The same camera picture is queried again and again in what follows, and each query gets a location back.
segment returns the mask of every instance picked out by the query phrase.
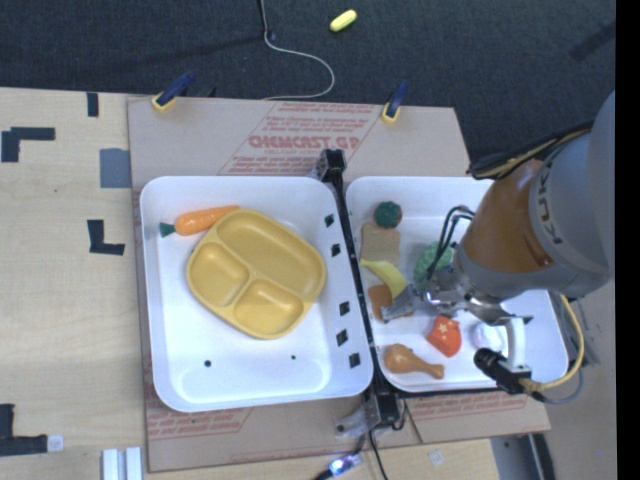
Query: black fabric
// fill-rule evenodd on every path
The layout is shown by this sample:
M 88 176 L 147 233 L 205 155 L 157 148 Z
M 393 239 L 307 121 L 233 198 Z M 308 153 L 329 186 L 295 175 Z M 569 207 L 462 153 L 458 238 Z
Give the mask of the black fabric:
M 455 108 L 472 161 L 592 119 L 615 88 L 616 0 L 264 0 L 276 46 L 335 71 L 318 101 Z M 333 34 L 346 9 L 358 19 Z M 313 94 L 310 59 L 262 42 L 257 0 L 0 0 L 0 86 L 190 95 Z

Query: toy carrot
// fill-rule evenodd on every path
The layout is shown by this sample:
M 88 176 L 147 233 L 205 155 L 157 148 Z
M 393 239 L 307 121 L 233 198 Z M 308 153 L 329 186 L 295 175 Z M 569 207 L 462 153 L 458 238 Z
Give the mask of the toy carrot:
M 213 226 L 221 217 L 227 213 L 240 208 L 237 205 L 216 206 L 206 210 L 196 210 L 180 215 L 174 224 L 160 223 L 160 235 L 165 237 L 171 233 L 178 233 L 182 236 L 193 235 Z

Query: wooden table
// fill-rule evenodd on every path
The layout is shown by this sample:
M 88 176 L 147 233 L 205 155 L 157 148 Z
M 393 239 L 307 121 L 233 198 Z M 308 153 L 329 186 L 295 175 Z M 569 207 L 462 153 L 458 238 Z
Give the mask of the wooden table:
M 2 131 L 54 127 L 0 163 L 0 404 L 14 435 L 61 435 L 64 449 L 0 457 L 0 478 L 99 478 L 101 451 L 145 449 L 140 327 L 130 188 L 101 188 L 99 153 L 128 150 L 126 96 L 0 89 Z M 90 253 L 103 220 L 122 255 Z M 429 452 L 439 450 L 444 463 Z M 489 440 L 381 451 L 389 478 L 495 480 Z M 382 478 L 375 456 L 349 478 Z M 314 478 L 329 457 L 149 474 L 151 478 Z

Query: cardboard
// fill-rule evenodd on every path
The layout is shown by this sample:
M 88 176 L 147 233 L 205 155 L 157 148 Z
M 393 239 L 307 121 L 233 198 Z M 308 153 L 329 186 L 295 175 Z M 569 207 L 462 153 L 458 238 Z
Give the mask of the cardboard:
M 361 176 L 463 176 L 468 157 L 450 108 L 403 108 L 393 124 L 382 105 L 180 98 L 158 113 L 150 97 L 128 99 L 138 291 L 151 472 L 346 453 L 335 422 L 361 397 L 178 413 L 153 389 L 146 319 L 139 194 L 166 175 L 313 174 L 323 149 L 342 149 L 345 183 Z M 380 447 L 473 439 L 549 428 L 541 404 L 502 393 L 407 401 L 411 421 L 377 436 Z

